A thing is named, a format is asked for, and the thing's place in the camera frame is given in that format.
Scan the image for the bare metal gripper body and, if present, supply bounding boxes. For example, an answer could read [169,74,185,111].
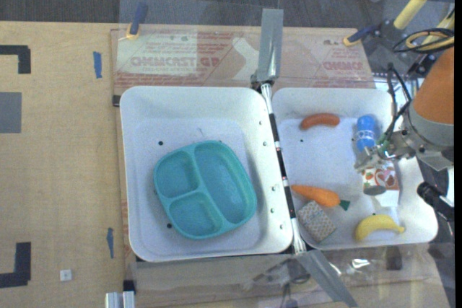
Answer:
[376,127,421,161]

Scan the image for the white can strawberry print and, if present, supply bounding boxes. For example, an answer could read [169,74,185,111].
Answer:
[361,161,401,197]

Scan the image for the blue bottle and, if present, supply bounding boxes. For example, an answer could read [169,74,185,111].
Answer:
[356,114,380,153]

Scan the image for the white plastic tray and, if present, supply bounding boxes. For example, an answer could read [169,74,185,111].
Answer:
[118,84,295,263]
[271,87,440,252]

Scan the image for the orange carrot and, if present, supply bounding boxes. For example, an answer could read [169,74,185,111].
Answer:
[290,184,352,211]

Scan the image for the orange sausage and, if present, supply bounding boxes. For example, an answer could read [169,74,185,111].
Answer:
[300,113,341,131]

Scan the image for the yellow banana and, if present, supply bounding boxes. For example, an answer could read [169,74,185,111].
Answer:
[354,214,406,242]

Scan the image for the patterned small carton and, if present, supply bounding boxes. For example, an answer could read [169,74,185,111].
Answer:
[296,200,338,243]

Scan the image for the green divided plate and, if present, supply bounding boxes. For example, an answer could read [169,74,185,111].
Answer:
[152,139,258,241]

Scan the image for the brown cardboard board red print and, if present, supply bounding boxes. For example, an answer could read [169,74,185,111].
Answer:
[109,22,445,302]

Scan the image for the black cylinder on white bracket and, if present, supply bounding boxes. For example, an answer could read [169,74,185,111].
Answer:
[417,169,456,221]

